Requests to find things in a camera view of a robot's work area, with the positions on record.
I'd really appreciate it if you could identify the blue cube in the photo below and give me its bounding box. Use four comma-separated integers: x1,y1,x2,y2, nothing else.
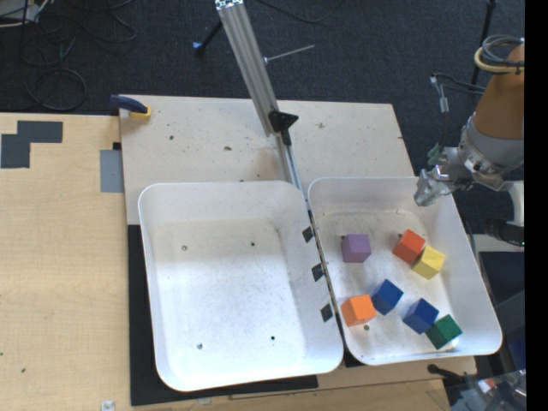
402,297,440,336
370,277,405,317

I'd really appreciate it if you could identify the yellow cube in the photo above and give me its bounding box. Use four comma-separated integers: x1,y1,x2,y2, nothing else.
411,245,447,281

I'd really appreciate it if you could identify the purple cube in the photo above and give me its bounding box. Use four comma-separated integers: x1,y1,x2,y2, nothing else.
340,233,372,265

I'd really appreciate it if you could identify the red-orange cube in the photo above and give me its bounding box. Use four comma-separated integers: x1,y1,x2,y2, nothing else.
391,228,427,265

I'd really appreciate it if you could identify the white plastic tray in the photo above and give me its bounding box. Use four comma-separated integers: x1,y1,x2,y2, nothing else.
137,180,345,393
307,176,503,366

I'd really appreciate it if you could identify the green cube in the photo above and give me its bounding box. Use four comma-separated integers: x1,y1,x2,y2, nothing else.
424,313,464,351

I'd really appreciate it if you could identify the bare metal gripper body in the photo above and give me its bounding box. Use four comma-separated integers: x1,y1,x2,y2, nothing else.
432,145,515,193

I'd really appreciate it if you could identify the black cylinder on white bracket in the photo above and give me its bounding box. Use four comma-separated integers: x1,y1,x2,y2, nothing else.
484,180,526,247

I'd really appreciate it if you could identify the orange cube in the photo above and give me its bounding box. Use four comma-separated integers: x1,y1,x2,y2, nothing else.
339,294,378,328

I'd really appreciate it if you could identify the pale wood board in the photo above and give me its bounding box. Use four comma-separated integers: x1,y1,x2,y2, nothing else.
118,94,477,402

